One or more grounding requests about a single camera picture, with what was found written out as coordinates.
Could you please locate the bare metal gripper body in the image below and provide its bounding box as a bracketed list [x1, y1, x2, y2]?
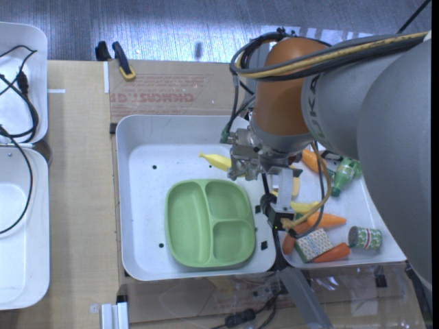
[228, 127, 292, 171]

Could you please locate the thin black rod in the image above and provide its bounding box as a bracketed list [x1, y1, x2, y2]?
[261, 172, 286, 271]

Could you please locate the yellow banana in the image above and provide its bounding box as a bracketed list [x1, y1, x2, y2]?
[270, 190, 320, 215]
[198, 151, 233, 171]

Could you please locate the pale yellow bread slice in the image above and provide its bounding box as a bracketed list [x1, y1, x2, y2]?
[289, 175, 301, 200]

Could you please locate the green divided plate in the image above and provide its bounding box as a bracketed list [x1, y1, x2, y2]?
[165, 178, 257, 269]

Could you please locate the orange carrot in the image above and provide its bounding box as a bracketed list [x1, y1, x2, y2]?
[306, 212, 348, 229]
[313, 242, 352, 264]
[301, 149, 329, 175]
[281, 221, 310, 256]

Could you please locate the white plastic tray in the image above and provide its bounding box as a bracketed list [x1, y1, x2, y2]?
[274, 145, 408, 271]
[115, 114, 277, 282]

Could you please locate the green plastic bottle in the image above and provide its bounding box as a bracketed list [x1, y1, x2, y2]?
[329, 157, 363, 198]

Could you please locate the brown cardboard board red print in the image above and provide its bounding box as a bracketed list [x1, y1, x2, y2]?
[108, 58, 412, 324]

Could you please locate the orange and white patterned carton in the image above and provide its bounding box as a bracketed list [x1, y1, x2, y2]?
[294, 228, 335, 264]

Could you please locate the green and white can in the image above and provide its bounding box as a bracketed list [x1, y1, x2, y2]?
[347, 225, 383, 252]

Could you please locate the black cylinder on white bracket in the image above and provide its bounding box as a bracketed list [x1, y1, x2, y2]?
[259, 165, 303, 232]

